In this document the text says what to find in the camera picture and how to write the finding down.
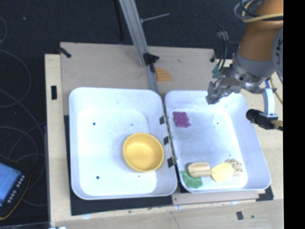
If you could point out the yellow potato chip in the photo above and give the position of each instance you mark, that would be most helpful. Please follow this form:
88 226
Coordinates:
222 172

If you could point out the tan bread bun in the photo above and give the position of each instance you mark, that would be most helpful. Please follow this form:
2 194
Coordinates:
199 169

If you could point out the purple grapes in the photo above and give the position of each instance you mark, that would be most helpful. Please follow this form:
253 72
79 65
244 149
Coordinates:
181 119

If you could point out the tan chocolate chip biscuit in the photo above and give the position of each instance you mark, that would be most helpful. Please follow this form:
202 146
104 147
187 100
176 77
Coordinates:
237 166

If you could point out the yellow bowl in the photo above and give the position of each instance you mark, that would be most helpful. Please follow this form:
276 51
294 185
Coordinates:
143 153

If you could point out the thin black and white rod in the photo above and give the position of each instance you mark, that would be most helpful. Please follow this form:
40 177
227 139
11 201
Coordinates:
170 133

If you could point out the black cylinder on white bracket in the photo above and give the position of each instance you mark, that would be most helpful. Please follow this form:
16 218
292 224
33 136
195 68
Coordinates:
262 119

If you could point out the white plastic tray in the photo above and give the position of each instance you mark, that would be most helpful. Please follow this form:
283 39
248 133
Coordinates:
209 142
100 151

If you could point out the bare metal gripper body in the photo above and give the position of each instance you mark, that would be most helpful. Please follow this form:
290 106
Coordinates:
238 81

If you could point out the green lettuce leaf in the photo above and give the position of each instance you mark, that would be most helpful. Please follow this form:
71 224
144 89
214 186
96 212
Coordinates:
193 181

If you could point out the brown cardboard board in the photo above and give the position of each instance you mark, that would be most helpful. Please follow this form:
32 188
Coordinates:
107 65

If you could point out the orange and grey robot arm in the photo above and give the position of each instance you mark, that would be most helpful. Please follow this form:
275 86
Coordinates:
258 39

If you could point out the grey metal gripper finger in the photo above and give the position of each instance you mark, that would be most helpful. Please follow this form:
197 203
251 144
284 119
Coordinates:
220 95
211 95

